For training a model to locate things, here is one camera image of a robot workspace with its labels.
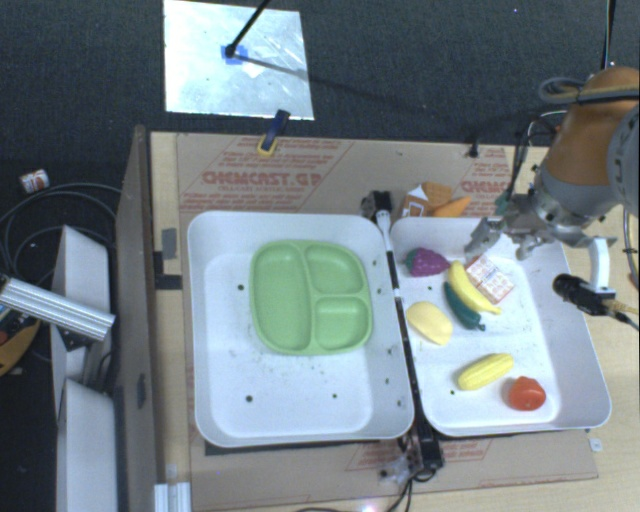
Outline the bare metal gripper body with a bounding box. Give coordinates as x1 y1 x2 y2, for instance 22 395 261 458
496 191 594 248

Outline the orange carrot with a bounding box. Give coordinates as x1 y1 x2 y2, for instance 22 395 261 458
431 195 473 219

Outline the orange and white carton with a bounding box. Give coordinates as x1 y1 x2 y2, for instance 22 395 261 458
464 252 517 306
399 183 434 220

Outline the yellow banana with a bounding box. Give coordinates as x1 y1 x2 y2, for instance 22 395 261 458
446 259 503 317

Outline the dark green chili pepper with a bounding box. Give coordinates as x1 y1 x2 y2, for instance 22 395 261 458
442 281 487 332

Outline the white plastic tray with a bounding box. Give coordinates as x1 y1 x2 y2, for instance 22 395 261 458
186 209 417 449
389 215 614 439

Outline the yellow lemon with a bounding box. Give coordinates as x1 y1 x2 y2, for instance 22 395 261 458
405 300 455 347

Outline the thin black and white rod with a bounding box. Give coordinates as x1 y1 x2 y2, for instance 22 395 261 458
378 208 427 442

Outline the yellow corn cob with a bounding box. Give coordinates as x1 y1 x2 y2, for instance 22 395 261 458
455 352 516 392

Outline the red tomato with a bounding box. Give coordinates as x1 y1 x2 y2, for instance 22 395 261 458
507 375 548 413

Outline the brown cardboard board red print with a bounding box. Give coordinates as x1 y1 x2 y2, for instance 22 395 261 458
174 131 600 512

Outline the green divided plate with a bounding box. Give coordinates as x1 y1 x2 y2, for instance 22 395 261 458
248 239 374 358

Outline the red and white can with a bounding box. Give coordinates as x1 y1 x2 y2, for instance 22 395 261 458
19 168 52 196

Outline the black cylinder on white bracket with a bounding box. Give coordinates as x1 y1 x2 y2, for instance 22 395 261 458
552 236 619 317

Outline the black block with thin wires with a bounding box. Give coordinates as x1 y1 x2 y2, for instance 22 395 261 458
361 189 395 220
416 428 445 472

